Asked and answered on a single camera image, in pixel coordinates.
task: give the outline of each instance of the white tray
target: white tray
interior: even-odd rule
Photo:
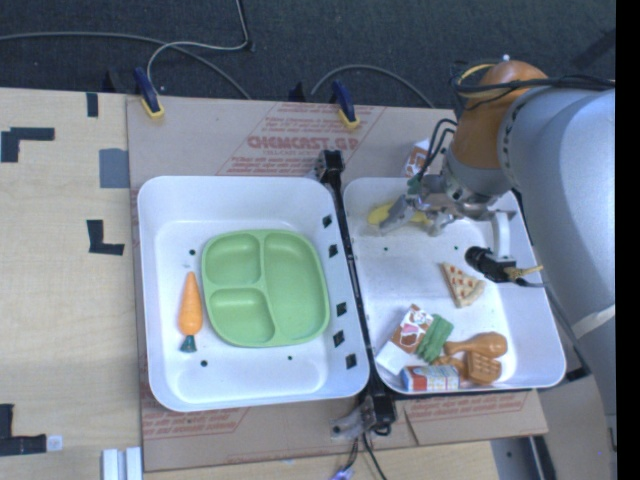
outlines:
[[[454,324],[449,337],[462,341],[480,332],[496,331],[507,338],[509,350],[499,358],[502,375],[491,386],[462,386],[460,391],[543,388],[557,384],[565,374],[565,357],[544,289],[524,288],[489,280],[472,306],[457,308],[444,282],[439,264],[449,262],[481,277],[465,261],[471,246],[493,250],[489,222],[463,219],[442,235],[430,237],[420,224],[409,223],[386,235],[368,224],[371,210],[394,202],[407,190],[406,178],[361,178],[344,193],[349,233],[374,353],[386,343],[411,304],[440,314]],[[510,222],[510,253],[518,267],[536,264],[515,197],[508,193],[495,209],[515,211]],[[540,282],[538,274],[527,276]],[[415,356],[408,364],[420,364]],[[408,393],[399,376],[376,365],[392,390]]]
[[[138,213],[149,382],[161,404],[188,412],[342,398],[364,388],[366,347],[324,186],[291,177],[158,177],[141,188]],[[219,338],[205,312],[197,352],[181,352],[177,316],[186,273],[194,270],[201,282],[204,244],[247,229],[284,229],[312,242],[327,282],[329,325],[307,343],[245,348]]]

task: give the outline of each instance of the metal bracket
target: metal bracket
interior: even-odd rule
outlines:
[[[376,424],[373,398],[366,396],[364,401],[342,418],[331,420],[332,439],[355,439]]]

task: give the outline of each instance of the gray carpet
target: gray carpet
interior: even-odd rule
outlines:
[[[508,54],[549,76],[615,78],[616,0],[242,0],[253,51],[192,50],[254,99],[286,100],[302,82],[309,101],[328,101],[329,71],[365,64],[409,81],[449,108],[450,68]],[[51,31],[135,34],[158,41],[242,42],[234,0],[0,0],[0,36]],[[132,70],[157,45],[122,38],[46,37],[0,41],[0,86],[133,92]],[[244,98],[219,73],[175,51],[154,63],[162,92]],[[356,103],[426,106],[396,79],[369,70],[340,78]]]

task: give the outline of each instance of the gray tape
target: gray tape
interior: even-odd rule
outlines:
[[[129,188],[129,152],[122,149],[101,149],[100,188]]]

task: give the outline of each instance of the wire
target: wire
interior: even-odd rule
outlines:
[[[313,96],[318,89],[322,86],[322,84],[324,84],[329,78],[331,78],[332,76],[337,75],[338,73],[342,73],[344,71],[349,71],[349,70],[354,70],[354,69],[362,69],[362,70],[366,70],[366,71],[374,71],[376,73],[380,73],[383,75],[386,75],[388,77],[393,78],[394,80],[400,82],[401,84],[403,84],[405,87],[407,87],[408,89],[410,89],[411,91],[413,91],[415,94],[418,95],[418,97],[424,101],[430,108],[435,108],[435,105],[429,100],[429,98],[427,98],[422,92],[420,92],[420,90],[418,90],[411,82],[409,82],[408,80],[405,80],[404,78],[402,78],[401,76],[396,75],[395,73],[384,69],[384,68],[379,68],[377,66],[372,66],[370,64],[347,64],[345,66],[341,66],[339,68],[336,68],[332,71],[329,71],[326,75],[324,75],[319,81],[318,83],[313,87],[313,89],[311,89],[311,96]]]
[[[458,123],[456,121],[454,121],[453,119],[449,119],[449,118],[443,118],[440,119],[440,121],[438,121],[436,123],[436,127],[433,130],[433,134],[431,135],[431,140],[429,141],[429,149],[427,150],[427,157],[424,160],[424,163],[422,164],[422,167],[420,168],[420,171],[418,171],[418,180],[421,180],[422,177],[424,176],[425,172],[427,172],[427,169],[429,168],[429,166],[433,163],[433,161],[435,160],[438,151],[440,151],[440,148],[442,148],[442,144],[444,143],[444,138],[446,136],[447,133],[455,133],[453,129],[451,128],[445,128],[442,133],[440,134],[440,139],[438,140],[438,146],[434,147],[434,144],[436,143],[436,137],[438,135],[438,131],[440,130],[440,127],[445,124],[452,124],[454,126],[458,126]]]
[[[358,458],[358,441],[359,438],[357,437],[353,440],[347,463],[342,466],[335,475],[331,477],[331,480],[348,480],[349,478],[351,478],[351,476],[353,475],[353,471],[351,471],[351,468]]]
[[[368,441],[366,432],[362,433],[362,441],[364,442],[364,447],[367,449],[367,452],[371,456],[371,460],[373,461],[373,464],[375,465],[376,469],[378,470],[378,473],[380,474],[380,477],[382,478],[382,480],[387,480],[387,477],[384,476],[382,468],[380,467],[380,464],[378,464],[378,460],[376,459],[376,456],[373,454],[373,450],[371,449],[371,446],[369,445],[369,441]]]
[[[0,36],[0,42],[8,42],[8,41],[17,41],[24,39],[46,39],[46,38],[58,38],[58,37],[89,37],[89,38],[99,38],[99,39],[123,39],[128,41],[139,41],[144,43],[151,43],[160,45],[160,48],[156,49],[152,54],[151,58],[147,63],[147,76],[149,80],[151,80],[151,65],[156,57],[165,49],[171,48],[177,52],[180,52],[196,61],[204,64],[208,68],[212,69],[216,73],[218,73],[222,78],[224,78],[227,82],[229,82],[240,94],[242,94],[246,99],[252,99],[249,93],[245,91],[242,86],[236,82],[231,76],[225,73],[222,69],[220,69],[215,64],[209,62],[208,60],[196,55],[188,50],[185,50],[180,47],[180,45],[184,46],[198,46],[201,48],[207,48],[211,50],[220,50],[220,51],[240,51],[246,47],[248,47],[251,43],[249,40],[249,33],[246,26],[246,22],[244,19],[244,13],[242,12],[242,5],[240,0],[235,0],[236,7],[238,9],[238,13],[240,16],[240,24],[242,26],[242,32],[244,36],[244,41],[241,45],[231,46],[231,47],[222,47],[222,46],[213,46],[206,45],[204,43],[196,43],[196,42],[171,42],[167,43],[166,41],[162,41],[160,39],[155,39],[153,37],[141,36],[137,34],[126,34],[119,32],[93,32],[93,31],[80,31],[80,30],[71,30],[71,31],[55,31],[55,32],[27,32],[21,34],[10,34],[5,36]]]
[[[241,44],[237,46],[214,46],[214,45],[198,43],[194,41],[174,41],[172,43],[163,44],[160,48],[158,48],[155,52],[153,52],[153,54],[149,58],[149,61],[147,62],[147,78],[149,78],[149,81],[151,82],[151,84],[153,85],[153,78],[151,77],[151,67],[153,65],[153,62],[156,60],[156,57],[158,57],[158,55],[160,55],[167,48],[174,48],[176,46],[192,46],[197,48],[204,48],[206,50],[223,51],[223,52],[238,52],[247,48],[247,46],[249,46],[250,44],[249,32],[247,30],[247,24],[244,19],[242,5],[240,4],[240,0],[235,0],[235,3],[236,3],[236,9],[238,10],[238,16],[240,18],[240,26],[242,27],[242,35],[244,37],[244,40],[242,41]]]
[[[145,43],[152,44],[167,44],[164,41],[159,39],[154,39],[152,37],[138,36],[135,34],[122,34],[118,32],[85,32],[85,31],[62,31],[62,32],[28,32],[24,34],[11,34],[8,36],[0,36],[0,42],[3,41],[13,41],[13,40],[21,40],[21,39],[43,39],[50,37],[95,37],[102,39],[126,39],[130,41],[141,41]],[[225,73],[222,69],[220,69],[215,64],[212,64],[206,59],[203,59],[199,55],[196,55],[188,50],[184,50],[177,46],[172,46],[172,48],[184,55],[187,55],[198,62],[208,66],[220,76],[222,76],[225,80],[227,80],[231,85],[235,87],[235,89],[242,94],[246,99],[252,99],[251,96],[240,86],[238,82],[236,82],[233,78],[231,78],[227,73]]]
[[[523,286],[525,288],[546,288],[549,286],[548,283],[532,283],[527,281],[526,279],[522,279],[521,277],[513,281],[518,286]]]
[[[499,100],[507,94],[523,88],[557,87],[587,90],[607,90],[615,88],[615,80],[582,74],[565,75],[555,78],[513,80],[510,82],[486,85],[473,85],[464,83],[464,80],[469,78],[471,75],[476,74],[482,70],[490,69],[496,65],[497,62],[479,62],[475,65],[472,65],[465,71],[454,74],[451,77],[450,83],[454,93],[458,98],[462,97],[471,100],[480,100],[477,101],[474,105],[467,107],[466,110],[473,110],[480,105]]]

